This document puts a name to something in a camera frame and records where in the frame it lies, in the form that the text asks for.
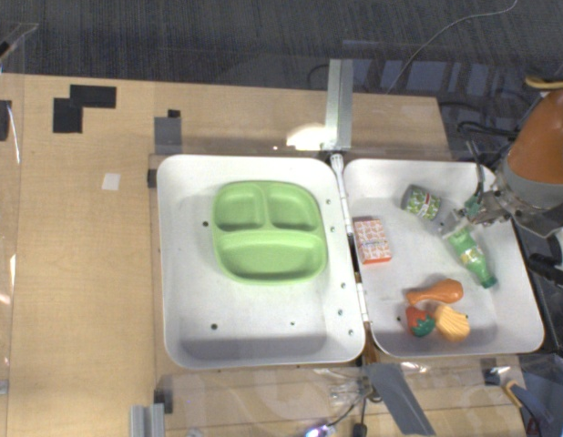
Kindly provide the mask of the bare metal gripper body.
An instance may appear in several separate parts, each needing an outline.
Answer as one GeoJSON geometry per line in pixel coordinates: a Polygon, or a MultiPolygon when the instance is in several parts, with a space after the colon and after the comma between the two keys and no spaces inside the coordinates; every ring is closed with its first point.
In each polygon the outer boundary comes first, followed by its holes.
{"type": "Polygon", "coordinates": [[[466,218],[474,225],[489,226],[513,218],[515,194],[510,189],[479,192],[466,201],[466,218]]]}

